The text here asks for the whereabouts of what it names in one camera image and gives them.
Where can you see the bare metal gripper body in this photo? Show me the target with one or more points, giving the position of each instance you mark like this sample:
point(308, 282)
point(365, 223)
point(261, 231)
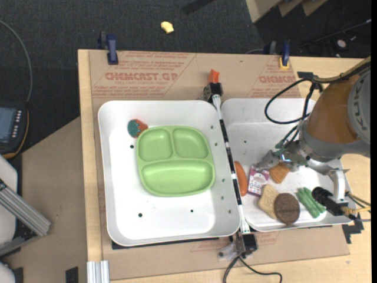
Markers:
point(297, 155)

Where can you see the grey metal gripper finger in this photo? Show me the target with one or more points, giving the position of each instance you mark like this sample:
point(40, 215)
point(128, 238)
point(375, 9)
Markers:
point(294, 167)
point(266, 160)

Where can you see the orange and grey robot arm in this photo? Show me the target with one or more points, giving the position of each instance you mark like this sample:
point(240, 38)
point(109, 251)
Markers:
point(332, 119)

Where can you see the orange toy waffle biscuit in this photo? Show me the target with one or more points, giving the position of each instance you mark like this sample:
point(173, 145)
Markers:
point(279, 174)

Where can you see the pink and white packet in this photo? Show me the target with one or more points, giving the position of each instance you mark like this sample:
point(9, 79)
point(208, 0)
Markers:
point(257, 183)

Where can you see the orange toy carrot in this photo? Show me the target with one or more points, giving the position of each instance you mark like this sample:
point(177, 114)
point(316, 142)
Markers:
point(242, 177)

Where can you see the green toy asparagus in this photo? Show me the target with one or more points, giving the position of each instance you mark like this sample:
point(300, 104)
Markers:
point(309, 202)

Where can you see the beige toy bread slice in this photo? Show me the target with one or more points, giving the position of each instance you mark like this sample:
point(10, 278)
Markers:
point(266, 200)

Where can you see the thin black and white rod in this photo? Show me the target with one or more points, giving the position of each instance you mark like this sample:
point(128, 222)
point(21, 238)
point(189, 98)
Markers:
point(228, 146)

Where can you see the brown round toy biscuit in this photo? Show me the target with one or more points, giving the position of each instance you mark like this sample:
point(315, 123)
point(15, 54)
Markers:
point(287, 208)

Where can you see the white plastic tray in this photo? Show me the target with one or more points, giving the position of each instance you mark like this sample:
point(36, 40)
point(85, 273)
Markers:
point(165, 220)
point(250, 119)

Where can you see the green divided plate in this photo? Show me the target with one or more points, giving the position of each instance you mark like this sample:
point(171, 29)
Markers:
point(176, 172)

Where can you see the orange plastic piece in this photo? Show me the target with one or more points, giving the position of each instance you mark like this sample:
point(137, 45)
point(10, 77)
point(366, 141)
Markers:
point(214, 76)

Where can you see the brown cardboard board red print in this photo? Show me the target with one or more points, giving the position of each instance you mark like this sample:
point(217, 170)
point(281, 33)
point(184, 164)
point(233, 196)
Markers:
point(165, 75)

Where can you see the red and green toy strawberry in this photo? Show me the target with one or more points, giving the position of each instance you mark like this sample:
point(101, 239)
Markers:
point(135, 128)

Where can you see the yellow toy piece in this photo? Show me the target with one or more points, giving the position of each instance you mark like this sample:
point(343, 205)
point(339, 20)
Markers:
point(167, 27)

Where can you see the black cylinder on white bracket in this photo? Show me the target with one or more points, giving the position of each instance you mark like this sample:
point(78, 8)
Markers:
point(330, 199)

